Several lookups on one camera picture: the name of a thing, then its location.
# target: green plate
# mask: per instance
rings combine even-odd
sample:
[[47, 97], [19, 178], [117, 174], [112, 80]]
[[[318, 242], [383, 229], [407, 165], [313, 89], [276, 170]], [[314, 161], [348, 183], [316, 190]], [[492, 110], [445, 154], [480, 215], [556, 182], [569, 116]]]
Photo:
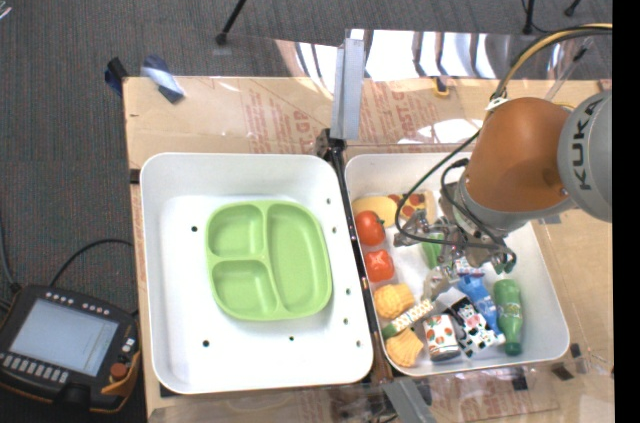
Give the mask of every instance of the green plate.
[[324, 234], [304, 206], [283, 200], [227, 204], [206, 228], [211, 291], [241, 320], [272, 321], [317, 313], [331, 297]]

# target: white can with red pattern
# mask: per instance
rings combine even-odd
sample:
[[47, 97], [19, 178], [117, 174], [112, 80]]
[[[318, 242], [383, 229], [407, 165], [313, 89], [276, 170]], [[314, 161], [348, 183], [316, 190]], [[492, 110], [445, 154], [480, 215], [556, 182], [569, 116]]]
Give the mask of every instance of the white can with red pattern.
[[449, 315], [433, 315], [422, 322], [427, 348], [432, 361], [444, 361], [460, 355], [453, 319]]

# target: plastic tray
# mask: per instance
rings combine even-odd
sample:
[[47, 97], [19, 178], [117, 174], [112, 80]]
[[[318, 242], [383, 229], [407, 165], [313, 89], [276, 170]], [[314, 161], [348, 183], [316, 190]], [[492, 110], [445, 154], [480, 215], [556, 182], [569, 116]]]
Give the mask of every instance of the plastic tray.
[[209, 218], [205, 242], [213, 297], [231, 316], [301, 318], [329, 301], [331, 265], [322, 227], [300, 204], [228, 204]]
[[[162, 153], [145, 163], [140, 185], [147, 353], [164, 386], [180, 394], [221, 393], [344, 384], [369, 372], [369, 323], [330, 164], [311, 155]], [[205, 252], [211, 215], [260, 200], [300, 205], [319, 222], [333, 289], [314, 314], [240, 320], [212, 296]]]
[[[363, 154], [352, 158], [346, 165], [345, 178], [349, 198], [356, 201], [367, 196], [406, 193], [429, 169], [446, 156], [444, 153], [406, 153], [406, 154]], [[457, 156], [469, 156], [468, 153]], [[417, 192], [432, 192], [437, 201], [440, 190], [440, 177], [446, 163], [433, 173]], [[447, 182], [455, 181], [455, 175], [462, 169], [454, 169], [447, 176]], [[416, 302], [423, 293], [423, 282], [429, 273], [425, 253], [420, 244], [408, 247], [393, 247], [396, 227], [386, 229], [387, 237], [383, 248], [387, 248], [395, 265], [395, 277], [386, 282], [371, 283], [375, 292], [387, 282], [406, 283]], [[520, 355], [509, 356], [502, 345], [492, 346], [481, 354], [467, 357], [464, 354], [445, 361], [431, 361], [427, 352], [426, 338], [422, 325], [415, 325], [416, 335], [425, 343], [417, 361], [411, 367], [395, 364], [387, 354], [389, 362], [398, 371], [414, 377], [440, 373], [457, 373], [485, 368], [509, 367], [525, 363], [555, 360], [569, 347], [569, 331], [562, 314], [555, 289], [549, 277], [542, 251], [538, 245], [533, 227], [527, 224], [510, 233], [505, 240], [516, 253], [518, 260], [510, 274], [497, 275], [490, 265], [483, 267], [484, 282], [490, 293], [493, 284], [505, 277], [515, 279], [520, 285], [524, 325], [522, 328], [522, 348]], [[361, 245], [363, 254], [370, 250]], [[389, 320], [376, 315], [380, 332]]]

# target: toy tomato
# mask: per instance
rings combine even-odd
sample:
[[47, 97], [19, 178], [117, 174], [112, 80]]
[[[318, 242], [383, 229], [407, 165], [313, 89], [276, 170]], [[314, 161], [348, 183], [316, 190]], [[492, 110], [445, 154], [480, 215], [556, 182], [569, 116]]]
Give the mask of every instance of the toy tomato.
[[367, 252], [364, 255], [364, 267], [372, 283], [391, 279], [396, 271], [393, 258], [384, 249]]
[[371, 210], [361, 211], [355, 217], [355, 224], [358, 238], [363, 244], [376, 246], [384, 242], [386, 238], [384, 221], [380, 220], [376, 212]]

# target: gray carpet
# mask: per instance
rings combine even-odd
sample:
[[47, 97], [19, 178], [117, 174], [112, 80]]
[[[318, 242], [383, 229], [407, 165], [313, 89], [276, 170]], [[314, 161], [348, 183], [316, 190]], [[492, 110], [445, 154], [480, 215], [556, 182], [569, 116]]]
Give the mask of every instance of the gray carpet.
[[[237, 0], [6, 1], [13, 11], [0, 20], [0, 216], [15, 279], [47, 283], [85, 244], [132, 238], [122, 102], [104, 83], [107, 62], [117, 56], [138, 74], [156, 53], [177, 75], [238, 74], [212, 54]], [[572, 1], [535, 0], [532, 38], [612, 22], [613, 0], [583, 0], [567, 17]], [[346, 28], [520, 34], [525, 19], [522, 0], [248, 0], [232, 33], [338, 45]], [[595, 52], [593, 69], [610, 66], [611, 53]], [[132, 250], [96, 247], [58, 285], [132, 309]], [[10, 298], [4, 278], [0, 298]], [[0, 414], [11, 423], [142, 422], [142, 383], [114, 416], [68, 415], [4, 390]]]

